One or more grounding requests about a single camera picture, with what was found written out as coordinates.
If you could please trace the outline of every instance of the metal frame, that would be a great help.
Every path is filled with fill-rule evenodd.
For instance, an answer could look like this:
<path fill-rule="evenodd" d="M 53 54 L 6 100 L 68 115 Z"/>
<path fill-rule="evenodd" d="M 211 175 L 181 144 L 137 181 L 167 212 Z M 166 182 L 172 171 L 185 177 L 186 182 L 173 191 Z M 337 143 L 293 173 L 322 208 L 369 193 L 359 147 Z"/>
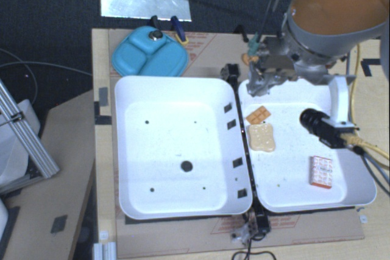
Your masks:
<path fill-rule="evenodd" d="M 31 129 L 31 126 L 27 122 L 26 118 L 15 100 L 5 87 L 4 83 L 0 79 L 0 113 L 5 118 L 5 123 L 9 124 L 16 137 L 20 140 L 24 148 L 29 153 L 31 160 L 36 165 L 37 169 L 41 173 L 41 177 L 30 178 L 29 174 L 17 179 L 10 184 L 0 188 L 0 195 L 14 191 L 18 188 L 22 188 L 36 181 L 42 180 L 42 178 L 50 178 L 55 175 L 60 168 L 51 158 L 48 151 L 42 145 L 39 137 Z"/>

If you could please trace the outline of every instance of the large black circle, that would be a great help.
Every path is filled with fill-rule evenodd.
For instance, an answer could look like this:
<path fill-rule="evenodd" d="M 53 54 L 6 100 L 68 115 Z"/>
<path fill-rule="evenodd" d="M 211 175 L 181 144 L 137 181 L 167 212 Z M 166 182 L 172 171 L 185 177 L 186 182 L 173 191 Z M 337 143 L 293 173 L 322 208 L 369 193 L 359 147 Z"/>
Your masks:
<path fill-rule="evenodd" d="M 185 160 L 184 162 L 182 162 L 181 167 L 185 172 L 189 172 L 193 169 L 192 163 L 188 160 Z"/>

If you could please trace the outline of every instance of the black connector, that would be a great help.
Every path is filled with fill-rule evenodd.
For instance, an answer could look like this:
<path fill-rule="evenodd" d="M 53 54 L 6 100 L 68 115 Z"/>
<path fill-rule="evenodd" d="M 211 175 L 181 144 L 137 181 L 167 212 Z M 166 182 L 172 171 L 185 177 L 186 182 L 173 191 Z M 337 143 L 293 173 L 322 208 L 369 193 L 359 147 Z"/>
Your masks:
<path fill-rule="evenodd" d="M 353 127 L 336 128 L 324 119 L 329 119 L 329 116 L 321 111 L 308 108 L 300 115 L 300 123 L 313 135 L 318 136 L 320 142 L 329 146 L 331 149 L 344 149 L 345 141 L 340 138 L 342 133 L 353 133 Z"/>

